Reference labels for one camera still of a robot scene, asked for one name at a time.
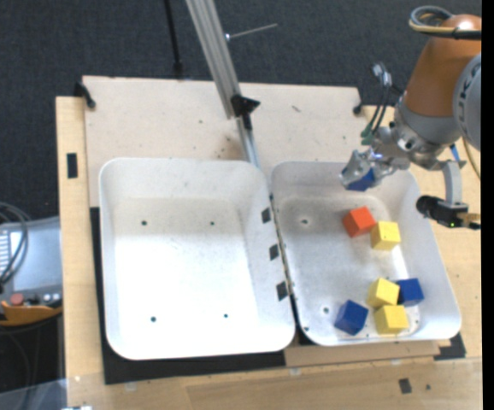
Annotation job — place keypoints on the pale wooden board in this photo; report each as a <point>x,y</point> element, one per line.
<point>166,118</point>

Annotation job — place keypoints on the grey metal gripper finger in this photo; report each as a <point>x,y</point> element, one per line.
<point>353,167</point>
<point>384,171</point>

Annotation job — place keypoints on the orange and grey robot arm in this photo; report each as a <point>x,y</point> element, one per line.
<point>439,79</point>

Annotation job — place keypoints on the black cylinder on white bracket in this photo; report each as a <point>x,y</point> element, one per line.
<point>445,212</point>

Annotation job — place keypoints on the yellow cube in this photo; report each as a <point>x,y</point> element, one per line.
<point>391,319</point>
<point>382,292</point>
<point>385,235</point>

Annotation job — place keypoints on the blue cube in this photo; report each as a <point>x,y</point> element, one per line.
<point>351,317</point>
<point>363,183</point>
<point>411,291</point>

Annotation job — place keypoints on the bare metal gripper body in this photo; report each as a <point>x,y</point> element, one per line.
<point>405,150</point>

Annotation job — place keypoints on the white plastic tray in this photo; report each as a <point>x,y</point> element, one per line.
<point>328,267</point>
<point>187,263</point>

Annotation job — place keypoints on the orange cube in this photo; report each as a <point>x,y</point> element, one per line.
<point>359,221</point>

